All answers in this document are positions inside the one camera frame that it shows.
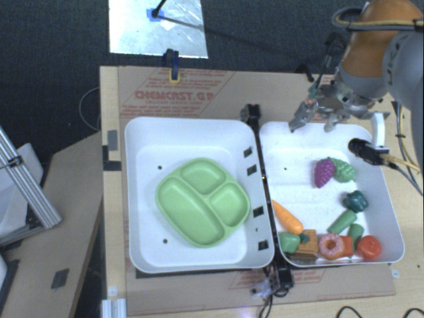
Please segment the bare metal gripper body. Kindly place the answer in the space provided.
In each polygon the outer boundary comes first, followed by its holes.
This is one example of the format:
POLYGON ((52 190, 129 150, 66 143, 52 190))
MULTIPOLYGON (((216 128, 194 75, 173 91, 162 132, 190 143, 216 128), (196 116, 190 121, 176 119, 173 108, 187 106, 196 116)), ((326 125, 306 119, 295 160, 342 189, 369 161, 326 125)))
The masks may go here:
POLYGON ((363 117, 376 101, 357 94, 344 82, 321 85, 315 96, 319 113, 329 117, 363 117))

